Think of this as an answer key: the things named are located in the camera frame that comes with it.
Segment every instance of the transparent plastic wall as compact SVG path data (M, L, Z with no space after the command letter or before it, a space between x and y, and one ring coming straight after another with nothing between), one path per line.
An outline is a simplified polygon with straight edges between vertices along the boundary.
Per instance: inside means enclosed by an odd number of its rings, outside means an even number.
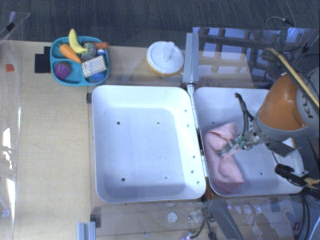
M0 239L13 238L23 75L29 13L0 11Z

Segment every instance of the toy banana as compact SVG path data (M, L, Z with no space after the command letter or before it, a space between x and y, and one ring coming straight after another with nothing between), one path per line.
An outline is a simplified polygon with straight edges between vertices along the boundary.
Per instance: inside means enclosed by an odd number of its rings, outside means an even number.
M69 44L77 54L88 52L88 48L84 48L79 44L77 33L74 29L71 29L69 32Z

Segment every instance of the plastic container with lid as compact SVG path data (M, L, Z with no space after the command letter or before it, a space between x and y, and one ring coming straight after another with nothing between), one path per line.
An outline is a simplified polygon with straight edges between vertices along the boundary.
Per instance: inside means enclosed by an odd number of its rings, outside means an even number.
M177 74L184 65L184 56L173 42L153 43L148 48L146 58L150 70L161 77Z

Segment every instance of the pink towel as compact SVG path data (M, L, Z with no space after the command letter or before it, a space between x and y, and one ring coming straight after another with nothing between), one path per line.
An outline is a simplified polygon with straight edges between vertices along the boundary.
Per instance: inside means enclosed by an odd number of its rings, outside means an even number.
M216 129L209 130L203 138L204 152L215 184L222 190L232 193L245 181L241 171L233 158L237 149L223 158L218 152L226 145L227 141L237 136L237 124L228 123Z

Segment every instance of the blue divided tray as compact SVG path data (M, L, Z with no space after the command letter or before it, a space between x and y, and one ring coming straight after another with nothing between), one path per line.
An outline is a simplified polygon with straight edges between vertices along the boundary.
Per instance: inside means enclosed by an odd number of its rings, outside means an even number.
M54 77L54 79L59 82L62 85L65 86L96 86L102 84L109 76L110 71L110 62L109 62L109 55L108 51L105 49L105 62L106 62L106 70L103 71L103 79L96 82L90 82L90 77L85 78L82 72L81 64L78 62L75 62L71 59L66 58L61 54L58 47L58 42L67 43L69 44L69 38L61 37L57 40L55 40L50 48L50 66L51 66L51 72ZM90 37L90 36L78 36L78 42L81 44L82 42L101 42L100 39ZM71 68L71 74L67 76L66 79L59 79L55 74L55 65L60 62L67 62Z

